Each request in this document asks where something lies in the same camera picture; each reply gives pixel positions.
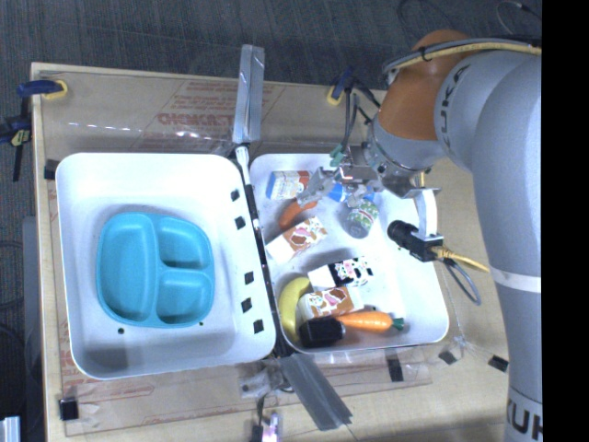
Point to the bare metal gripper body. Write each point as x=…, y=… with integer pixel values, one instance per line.
x=363, y=168

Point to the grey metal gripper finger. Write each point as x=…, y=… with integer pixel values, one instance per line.
x=317, y=184
x=356, y=197

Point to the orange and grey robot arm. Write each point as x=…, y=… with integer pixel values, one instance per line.
x=501, y=164

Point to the blue bottle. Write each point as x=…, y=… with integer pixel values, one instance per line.
x=338, y=192

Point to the green and white can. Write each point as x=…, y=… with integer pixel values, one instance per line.
x=361, y=221

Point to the blue and orange carton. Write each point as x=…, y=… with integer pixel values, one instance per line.
x=287, y=184

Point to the orange sausage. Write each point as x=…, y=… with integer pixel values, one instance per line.
x=290, y=214

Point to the brown and white carton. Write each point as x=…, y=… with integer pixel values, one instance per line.
x=331, y=302
x=299, y=237

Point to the black and white carton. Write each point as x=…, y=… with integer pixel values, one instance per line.
x=340, y=272

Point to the white plastic tray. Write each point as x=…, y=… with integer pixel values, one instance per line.
x=405, y=293
x=138, y=182

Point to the yellow banana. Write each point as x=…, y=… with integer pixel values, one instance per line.
x=289, y=302

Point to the orange carrot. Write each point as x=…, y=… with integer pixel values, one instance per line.
x=366, y=321

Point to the black rounded block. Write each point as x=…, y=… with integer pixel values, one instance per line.
x=322, y=332

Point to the brown cardboard board red print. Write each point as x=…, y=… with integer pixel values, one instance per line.
x=152, y=108

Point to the blue divided plate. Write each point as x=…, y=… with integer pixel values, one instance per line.
x=133, y=270

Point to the black cylinder on white bracket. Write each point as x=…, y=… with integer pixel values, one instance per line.
x=414, y=240

